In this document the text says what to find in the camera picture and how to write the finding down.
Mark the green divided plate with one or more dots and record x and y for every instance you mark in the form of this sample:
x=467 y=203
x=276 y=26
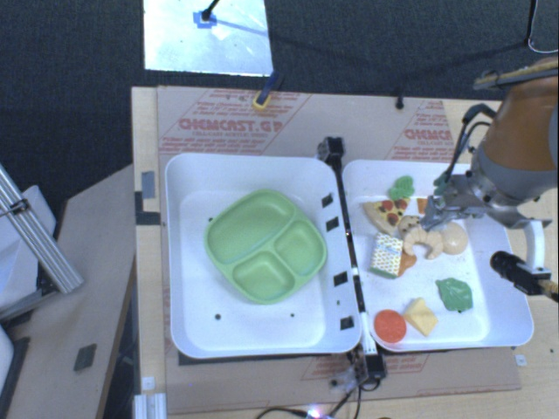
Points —
x=257 y=234

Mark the large green toy lettuce leaf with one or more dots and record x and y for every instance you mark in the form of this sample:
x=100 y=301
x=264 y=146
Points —
x=455 y=295

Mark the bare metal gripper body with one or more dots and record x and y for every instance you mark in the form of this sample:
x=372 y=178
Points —
x=474 y=199

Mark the orange toy carrot piece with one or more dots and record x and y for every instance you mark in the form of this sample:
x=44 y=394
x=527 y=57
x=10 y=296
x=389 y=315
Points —
x=421 y=205

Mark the brown cardboard board red print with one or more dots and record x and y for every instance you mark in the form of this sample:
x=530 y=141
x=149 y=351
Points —
x=362 y=120

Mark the white plastic tray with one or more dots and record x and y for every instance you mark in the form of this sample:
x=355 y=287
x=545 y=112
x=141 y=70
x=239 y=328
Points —
x=196 y=312
x=493 y=321

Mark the yellow toy cheese wedge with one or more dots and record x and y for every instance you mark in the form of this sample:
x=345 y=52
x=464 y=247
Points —
x=420 y=317

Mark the toy pizza slice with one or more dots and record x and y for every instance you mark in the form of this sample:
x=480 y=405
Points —
x=386 y=214

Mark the black cylinder on white bracket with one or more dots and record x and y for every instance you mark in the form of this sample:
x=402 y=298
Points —
x=517 y=271

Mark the thin black and white rod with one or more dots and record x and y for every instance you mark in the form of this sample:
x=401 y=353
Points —
x=349 y=238

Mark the red round toy tomato slice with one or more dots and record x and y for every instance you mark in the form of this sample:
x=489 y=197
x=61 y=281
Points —
x=390 y=326

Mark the beige toy croissant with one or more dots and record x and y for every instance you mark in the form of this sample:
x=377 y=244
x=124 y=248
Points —
x=421 y=240

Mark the small green toy leaf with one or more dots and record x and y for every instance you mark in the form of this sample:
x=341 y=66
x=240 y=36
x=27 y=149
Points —
x=402 y=186

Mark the beige chocolate chip biscuit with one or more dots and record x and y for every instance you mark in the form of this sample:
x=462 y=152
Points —
x=408 y=225

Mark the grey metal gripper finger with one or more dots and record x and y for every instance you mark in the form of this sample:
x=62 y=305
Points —
x=445 y=221
x=427 y=221

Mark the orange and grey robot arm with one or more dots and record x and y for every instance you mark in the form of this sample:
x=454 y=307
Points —
x=519 y=125

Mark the beige round toy bread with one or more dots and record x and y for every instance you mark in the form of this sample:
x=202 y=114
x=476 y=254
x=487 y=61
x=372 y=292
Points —
x=455 y=239

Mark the orange toy wedge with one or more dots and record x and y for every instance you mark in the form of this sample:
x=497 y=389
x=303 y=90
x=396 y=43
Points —
x=407 y=263

